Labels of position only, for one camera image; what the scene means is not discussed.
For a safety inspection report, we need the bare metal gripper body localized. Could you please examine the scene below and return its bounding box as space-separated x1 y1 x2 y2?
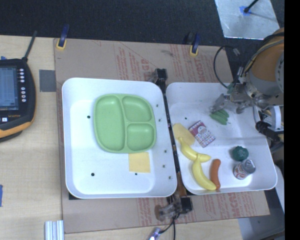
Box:
228 82 282 109

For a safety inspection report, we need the white plastic tray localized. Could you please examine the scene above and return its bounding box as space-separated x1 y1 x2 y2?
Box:
61 77 178 200
165 81 278 196

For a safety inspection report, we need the pink and white carton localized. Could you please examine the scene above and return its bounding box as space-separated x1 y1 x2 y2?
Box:
188 120 217 149

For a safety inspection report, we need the yellow flat rounded piece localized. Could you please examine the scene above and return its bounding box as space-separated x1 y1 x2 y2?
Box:
172 123 196 146

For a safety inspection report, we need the dark green broccoli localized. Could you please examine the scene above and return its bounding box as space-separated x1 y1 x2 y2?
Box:
231 145 250 162

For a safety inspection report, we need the yellow banana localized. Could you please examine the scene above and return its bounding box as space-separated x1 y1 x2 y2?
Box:
178 136 212 163
191 154 217 191

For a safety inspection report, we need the red and silver can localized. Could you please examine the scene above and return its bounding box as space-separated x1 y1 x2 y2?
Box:
232 158 257 181

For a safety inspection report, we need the orange sausage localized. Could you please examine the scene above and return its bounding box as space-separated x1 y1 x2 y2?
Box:
209 158 222 191

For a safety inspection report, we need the yellow square cheese slice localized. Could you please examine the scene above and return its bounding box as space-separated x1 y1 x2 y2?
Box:
128 151 151 174

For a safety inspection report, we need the green divided plate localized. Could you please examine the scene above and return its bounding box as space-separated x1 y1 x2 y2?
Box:
92 93 158 155

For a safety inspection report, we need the brown cardboard board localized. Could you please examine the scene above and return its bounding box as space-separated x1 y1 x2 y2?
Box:
53 38 271 234

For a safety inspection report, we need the black cylinder on white bracket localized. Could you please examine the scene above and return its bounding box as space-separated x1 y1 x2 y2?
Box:
252 104 285 143

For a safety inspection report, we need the black block with wires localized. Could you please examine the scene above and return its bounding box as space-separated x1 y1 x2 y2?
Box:
179 196 193 214
151 68 169 84

